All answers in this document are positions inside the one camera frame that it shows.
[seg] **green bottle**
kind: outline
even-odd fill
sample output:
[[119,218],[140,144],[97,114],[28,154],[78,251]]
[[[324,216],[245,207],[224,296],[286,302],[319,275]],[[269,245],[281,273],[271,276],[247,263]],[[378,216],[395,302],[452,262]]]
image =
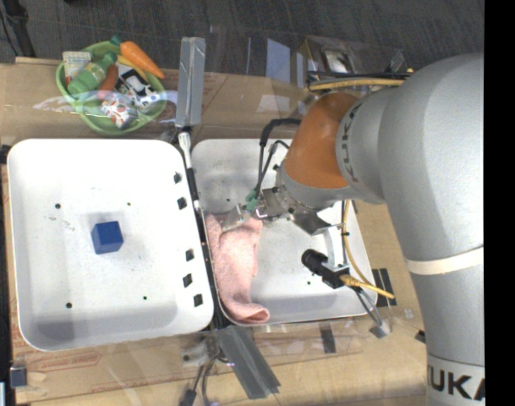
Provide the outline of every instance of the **green bottle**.
[[88,63],[82,71],[69,82],[68,92],[73,95],[93,91],[107,77],[108,67],[118,60],[116,53],[107,51],[101,60]]

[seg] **gray carpet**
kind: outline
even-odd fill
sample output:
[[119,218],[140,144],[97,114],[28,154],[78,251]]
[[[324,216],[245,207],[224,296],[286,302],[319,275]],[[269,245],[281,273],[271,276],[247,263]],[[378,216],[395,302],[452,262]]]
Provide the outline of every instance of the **gray carpet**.
[[[113,33],[141,44],[162,67],[177,68],[182,36],[207,39],[206,69],[263,75],[267,37],[291,46],[305,35],[396,47],[420,69],[436,60],[484,51],[485,0],[20,0],[39,58],[61,57]],[[14,33],[9,30],[13,42]],[[3,39],[0,63],[14,60]],[[245,43],[253,39],[251,59]],[[3,230],[0,224],[0,243]],[[0,314],[7,322],[4,252]],[[0,350],[6,346],[0,322]]]

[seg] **blue block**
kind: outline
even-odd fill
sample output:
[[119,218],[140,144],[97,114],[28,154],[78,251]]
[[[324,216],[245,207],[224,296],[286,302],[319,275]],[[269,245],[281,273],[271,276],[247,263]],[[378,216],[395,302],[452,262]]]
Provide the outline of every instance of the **blue block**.
[[91,231],[96,254],[113,253],[123,244],[122,231],[118,221],[100,222]]

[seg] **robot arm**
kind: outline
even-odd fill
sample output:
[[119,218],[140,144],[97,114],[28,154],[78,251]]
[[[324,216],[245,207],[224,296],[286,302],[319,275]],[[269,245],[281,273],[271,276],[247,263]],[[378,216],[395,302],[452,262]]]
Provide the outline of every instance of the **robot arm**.
[[463,55],[361,100],[323,96],[255,210],[317,234],[335,201],[387,203],[425,323],[432,406],[485,403],[483,66]]

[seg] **orange carrot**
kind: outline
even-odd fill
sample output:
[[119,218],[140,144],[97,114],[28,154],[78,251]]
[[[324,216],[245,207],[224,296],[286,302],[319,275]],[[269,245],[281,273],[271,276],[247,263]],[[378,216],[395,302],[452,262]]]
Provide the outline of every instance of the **orange carrot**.
[[118,80],[118,66],[114,63],[107,69],[107,76],[97,90],[97,97],[100,100],[105,100],[109,93],[114,91],[114,86]]
[[153,62],[153,60],[133,41],[122,42],[117,36],[111,38],[111,43],[120,46],[122,55],[132,62],[135,66],[155,75],[157,78],[164,79],[165,74]]

